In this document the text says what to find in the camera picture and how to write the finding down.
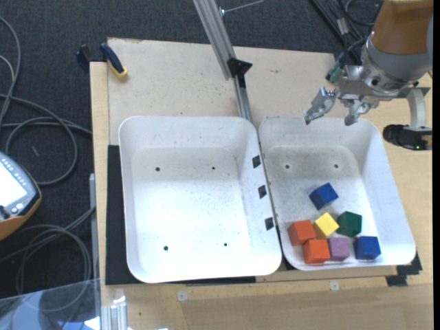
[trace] wooden cube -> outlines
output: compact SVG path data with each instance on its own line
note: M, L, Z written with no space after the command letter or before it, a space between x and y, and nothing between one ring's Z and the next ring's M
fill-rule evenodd
M292 245L302 245L306 241L316 237L314 226L310 220L293 222L287 229L287 233Z
M362 215L354 212L343 212L338 217L339 228L336 230L338 234L347 237L354 237L362 231Z
M376 236L361 236L353 241L356 259L372 261L380 254L379 240Z
M316 209L324 208L339 196L329 182L315 189L310 193L309 198L315 205Z
M302 245L304 262L306 264L322 264L330 259L330 251L327 240L310 239Z
M315 228L317 239L326 239L339 228L339 225L335 219L326 212L315 220L313 227Z
M330 237L327 239L331 261L344 261L350 256L349 239L345 237Z

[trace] black mount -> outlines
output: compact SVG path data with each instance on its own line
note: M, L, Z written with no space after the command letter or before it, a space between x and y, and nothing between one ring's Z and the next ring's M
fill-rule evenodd
M408 286L406 277L408 275L419 275L422 270L419 254L416 252L414 259L409 265L398 265L397 275L387 276L386 283L388 286Z
M246 88L245 73L252 67L251 63L230 58L228 60L228 67L232 77L237 76L240 88Z

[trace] black clip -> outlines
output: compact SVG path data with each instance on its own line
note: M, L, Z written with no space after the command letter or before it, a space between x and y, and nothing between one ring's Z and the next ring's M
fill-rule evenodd
M230 58L228 60L229 72L232 77L238 76L240 88L246 88L245 73L252 67L251 63L247 63L236 58Z
M127 69L119 61L116 53L106 43L101 43L99 49L102 52L104 61L110 62L110 70L119 78L126 76ZM86 74L90 72L90 62L92 60L90 59L90 51L87 44L82 44L76 52L76 61Z

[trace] green cube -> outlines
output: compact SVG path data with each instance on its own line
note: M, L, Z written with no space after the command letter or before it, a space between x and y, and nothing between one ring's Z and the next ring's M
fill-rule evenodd
M354 212L343 212L338 217L339 228L336 230L338 234L347 237L354 237L362 231L362 215Z

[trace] metal rod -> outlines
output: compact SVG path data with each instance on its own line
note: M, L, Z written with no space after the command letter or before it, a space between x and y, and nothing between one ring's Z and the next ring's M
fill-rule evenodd
M424 94L419 89L412 89L406 96L410 105L411 128L418 129L426 125L426 105Z
M214 49L217 60L219 61L221 70L223 71L225 78L229 79L232 77L232 74L228 66L228 61L231 58L236 57L228 32L226 31L226 27L223 23L219 6L215 0L193 1L197 12L199 13L203 27L205 28L205 32L211 42L211 46ZM234 76L234 88L239 107L239 114L242 118L245 118L252 123L252 114L250 111L248 93L245 87L240 86L239 77L240 75L238 74Z
M199 13L200 20L211 42L214 53L219 61L221 70L226 79L231 78L228 60L235 58L234 50L226 32L226 27L219 13L219 6L215 0L192 0Z
M263 1L264 1L264 0L258 0L258 1L255 1L255 2L253 2L253 3L247 3L246 5L238 6L238 7L236 7L236 8L230 8L229 10L225 10L224 13L226 13L226 12L231 12L231 11L235 11L235 10L238 10L238 9L241 9L241 8L246 8L246 7L248 7L248 6L256 5L256 4L258 4L258 3L262 3Z

